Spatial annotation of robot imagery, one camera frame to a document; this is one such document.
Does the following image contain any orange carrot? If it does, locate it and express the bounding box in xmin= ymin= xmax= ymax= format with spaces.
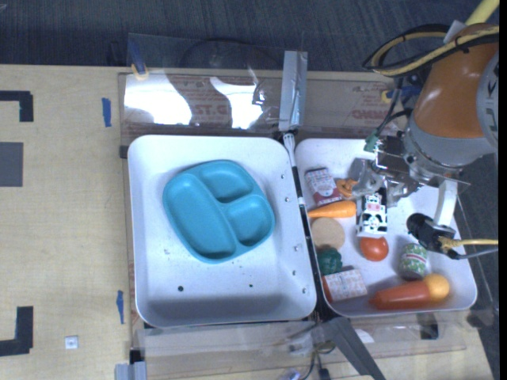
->
xmin=307 ymin=199 xmax=358 ymax=220

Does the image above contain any red tomato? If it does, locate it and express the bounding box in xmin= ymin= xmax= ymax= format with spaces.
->
xmin=359 ymin=235 xmax=390 ymax=263

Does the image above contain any blue divided plate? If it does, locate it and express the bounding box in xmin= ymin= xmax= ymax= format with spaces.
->
xmin=162 ymin=159 xmax=276 ymax=264

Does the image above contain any small orange toy piece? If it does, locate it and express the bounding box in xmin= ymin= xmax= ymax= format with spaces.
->
xmin=335 ymin=177 xmax=360 ymax=199

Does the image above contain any white plastic tray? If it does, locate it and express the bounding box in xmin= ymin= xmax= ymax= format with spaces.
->
xmin=294 ymin=137 xmax=478 ymax=319
xmin=127 ymin=134 xmax=318 ymax=329

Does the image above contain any tan round biscuit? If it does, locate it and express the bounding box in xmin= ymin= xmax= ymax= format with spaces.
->
xmin=310 ymin=216 xmax=346 ymax=251

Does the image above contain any cow print milk carton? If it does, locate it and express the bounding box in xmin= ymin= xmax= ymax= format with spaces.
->
xmin=354 ymin=192 xmax=389 ymax=238

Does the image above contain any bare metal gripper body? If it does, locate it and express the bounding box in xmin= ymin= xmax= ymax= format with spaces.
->
xmin=373 ymin=134 xmax=472 ymax=188

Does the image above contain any black cylinder on white bracket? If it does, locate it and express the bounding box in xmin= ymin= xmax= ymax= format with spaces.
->
xmin=406 ymin=180 xmax=457 ymax=255

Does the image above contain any green broccoli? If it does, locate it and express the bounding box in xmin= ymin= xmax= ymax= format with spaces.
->
xmin=316 ymin=247 xmax=344 ymax=276

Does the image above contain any red and white carton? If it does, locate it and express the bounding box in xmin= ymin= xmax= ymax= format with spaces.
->
xmin=303 ymin=166 xmax=343 ymax=207

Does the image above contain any green and white can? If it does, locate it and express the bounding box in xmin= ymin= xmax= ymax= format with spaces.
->
xmin=397 ymin=242 xmax=430 ymax=282

